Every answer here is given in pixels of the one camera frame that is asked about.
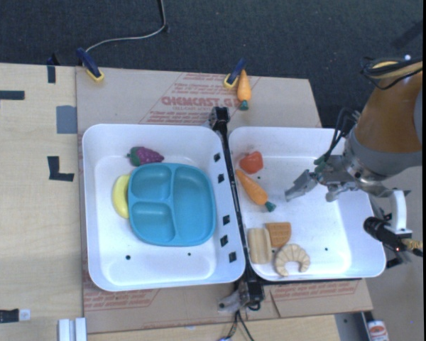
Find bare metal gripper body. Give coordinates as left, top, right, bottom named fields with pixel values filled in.
left=315, top=154, right=395, bottom=196

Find white plastic tray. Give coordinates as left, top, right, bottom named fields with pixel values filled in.
left=81, top=123, right=246, bottom=293
left=228, top=126, right=388, bottom=282

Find orange carrot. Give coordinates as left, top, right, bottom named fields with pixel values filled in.
left=234, top=168, right=277, bottom=213
left=236, top=69, right=253, bottom=112

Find orange waffle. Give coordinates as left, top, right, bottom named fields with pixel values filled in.
left=264, top=222, right=293, bottom=249

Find orange bell pepper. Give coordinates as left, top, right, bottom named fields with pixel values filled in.
left=239, top=150, right=264, bottom=175

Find thin black and white rod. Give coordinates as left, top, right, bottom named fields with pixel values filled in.
left=218, top=119, right=257, bottom=293

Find tan croissant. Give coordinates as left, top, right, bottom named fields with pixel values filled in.
left=273, top=243, right=312, bottom=278

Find pale bread slice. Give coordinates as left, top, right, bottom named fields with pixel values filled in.
left=246, top=227, right=273, bottom=265

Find blue divided plate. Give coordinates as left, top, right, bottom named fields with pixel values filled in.
left=127, top=162, right=217, bottom=247

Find red and white can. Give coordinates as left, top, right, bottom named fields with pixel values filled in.
left=367, top=320, right=391, bottom=341

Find purple grapes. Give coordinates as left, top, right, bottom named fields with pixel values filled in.
left=126, top=146, right=165, bottom=168

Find yellow banana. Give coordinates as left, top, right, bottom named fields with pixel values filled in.
left=111, top=174, right=132, bottom=220

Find brown cardboard board red print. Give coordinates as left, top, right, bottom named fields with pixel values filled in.
left=75, top=65, right=374, bottom=334

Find black cylinder on white bracket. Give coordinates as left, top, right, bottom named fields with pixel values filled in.
left=363, top=189, right=423, bottom=259

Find black block with thin wires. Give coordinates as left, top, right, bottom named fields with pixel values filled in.
left=208, top=106, right=232, bottom=131
left=234, top=278, right=266, bottom=311

